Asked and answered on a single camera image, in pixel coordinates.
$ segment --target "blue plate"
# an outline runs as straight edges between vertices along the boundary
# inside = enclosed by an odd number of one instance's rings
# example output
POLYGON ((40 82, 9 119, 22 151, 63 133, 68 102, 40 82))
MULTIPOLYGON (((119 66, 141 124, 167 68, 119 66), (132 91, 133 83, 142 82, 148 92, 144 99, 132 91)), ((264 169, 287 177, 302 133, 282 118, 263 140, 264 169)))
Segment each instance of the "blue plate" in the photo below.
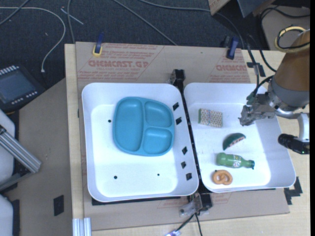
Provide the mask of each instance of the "blue plate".
POLYGON ((173 146, 174 133, 173 113, 165 104, 141 97, 118 102, 113 138, 120 150, 135 155, 164 155, 173 146))

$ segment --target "beige rectangular toy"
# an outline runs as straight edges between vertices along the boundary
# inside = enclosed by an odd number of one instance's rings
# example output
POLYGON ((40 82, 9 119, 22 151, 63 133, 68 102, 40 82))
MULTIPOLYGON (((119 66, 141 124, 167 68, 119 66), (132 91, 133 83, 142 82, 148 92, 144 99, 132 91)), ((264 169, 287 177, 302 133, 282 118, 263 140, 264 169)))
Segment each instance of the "beige rectangular toy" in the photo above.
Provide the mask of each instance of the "beige rectangular toy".
POLYGON ((222 112, 201 108, 198 113, 198 123, 206 126, 221 128, 222 112))

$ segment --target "screen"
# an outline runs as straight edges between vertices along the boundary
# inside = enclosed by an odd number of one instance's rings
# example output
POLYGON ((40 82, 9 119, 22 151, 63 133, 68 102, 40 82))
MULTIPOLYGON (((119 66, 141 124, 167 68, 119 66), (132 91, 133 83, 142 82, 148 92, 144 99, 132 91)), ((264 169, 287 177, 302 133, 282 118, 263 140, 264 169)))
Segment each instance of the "screen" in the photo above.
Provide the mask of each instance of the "screen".
POLYGON ((19 71, 0 76, 0 100, 4 104, 34 90, 33 84, 19 71))

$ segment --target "toy bottle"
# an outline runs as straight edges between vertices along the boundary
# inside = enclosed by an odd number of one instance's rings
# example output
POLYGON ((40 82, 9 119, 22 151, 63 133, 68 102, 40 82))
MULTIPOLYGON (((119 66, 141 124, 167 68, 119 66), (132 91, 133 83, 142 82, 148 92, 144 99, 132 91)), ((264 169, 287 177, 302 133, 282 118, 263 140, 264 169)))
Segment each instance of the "toy bottle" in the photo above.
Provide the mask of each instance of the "toy bottle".
POLYGON ((225 154, 221 152, 217 155, 217 164, 231 168, 252 168, 254 169, 255 162, 253 160, 245 160, 239 155, 225 154))

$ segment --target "brown pretzel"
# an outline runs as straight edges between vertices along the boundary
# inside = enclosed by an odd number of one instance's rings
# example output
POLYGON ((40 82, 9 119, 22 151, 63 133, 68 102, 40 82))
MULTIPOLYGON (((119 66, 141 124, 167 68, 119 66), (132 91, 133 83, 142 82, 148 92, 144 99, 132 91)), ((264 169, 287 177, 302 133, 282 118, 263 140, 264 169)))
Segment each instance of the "brown pretzel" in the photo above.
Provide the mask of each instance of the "brown pretzel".
POLYGON ((226 170, 218 170, 213 173, 212 180, 216 184, 229 185, 232 183, 233 177, 230 172, 226 170))

